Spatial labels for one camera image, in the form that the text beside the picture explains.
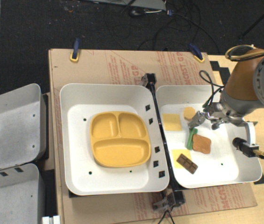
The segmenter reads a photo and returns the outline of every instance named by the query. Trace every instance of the cardboard sheet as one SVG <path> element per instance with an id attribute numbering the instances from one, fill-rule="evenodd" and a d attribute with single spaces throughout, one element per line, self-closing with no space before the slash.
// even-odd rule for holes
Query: cardboard sheet
<path id="1" fill-rule="evenodd" d="M 69 83 L 140 84 L 145 73 L 155 73 L 157 86 L 206 84 L 199 71 L 207 71 L 214 80 L 207 54 L 204 63 L 190 52 L 80 50 L 77 63 L 70 61 L 70 49 L 49 51 L 51 95 L 54 100 L 59 167 L 57 202 L 62 223 L 115 224 L 160 218 L 152 204 L 160 201 L 159 193 L 134 193 L 71 197 L 64 178 L 64 156 L 60 113 L 60 89 Z M 250 184 L 235 184 L 184 191 L 186 203 L 174 208 L 172 215 L 181 216 L 219 210 L 256 206 Z"/>

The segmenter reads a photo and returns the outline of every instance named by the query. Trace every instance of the black tripod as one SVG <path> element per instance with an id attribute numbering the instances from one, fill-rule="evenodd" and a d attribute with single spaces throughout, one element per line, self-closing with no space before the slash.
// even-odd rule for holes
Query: black tripod
<path id="1" fill-rule="evenodd" d="M 262 19 L 264 18 L 264 14 L 249 27 L 245 32 L 239 35 L 239 39 L 242 40 Z"/>

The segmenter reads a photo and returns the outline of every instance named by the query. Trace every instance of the black fabric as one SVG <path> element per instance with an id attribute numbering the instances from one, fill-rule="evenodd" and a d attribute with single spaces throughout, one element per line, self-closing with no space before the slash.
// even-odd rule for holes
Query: black fabric
<path id="1" fill-rule="evenodd" d="M 132 18 L 129 8 L 81 0 L 1 0 L 0 94 L 30 83 L 49 92 L 48 50 L 72 48 L 76 37 L 81 49 L 264 49 L 264 18 L 238 38 L 264 14 L 264 0 L 167 0 L 167 8 L 188 20 L 166 12 Z"/>

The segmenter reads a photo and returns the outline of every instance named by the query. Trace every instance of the blue clamp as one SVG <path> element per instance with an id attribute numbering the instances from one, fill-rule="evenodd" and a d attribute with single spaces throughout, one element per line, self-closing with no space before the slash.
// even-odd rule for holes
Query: blue clamp
<path id="1" fill-rule="evenodd" d="M 71 61 L 72 62 L 77 62 L 79 59 L 79 53 L 78 53 L 79 45 L 80 45 L 80 38 L 76 37 L 76 40 L 74 42 L 74 51 L 71 52 Z"/>
<path id="2" fill-rule="evenodd" d="M 194 58 L 199 61 L 200 63 L 205 61 L 205 58 L 202 56 L 200 50 L 192 43 L 188 45 L 189 50 L 194 55 Z"/>

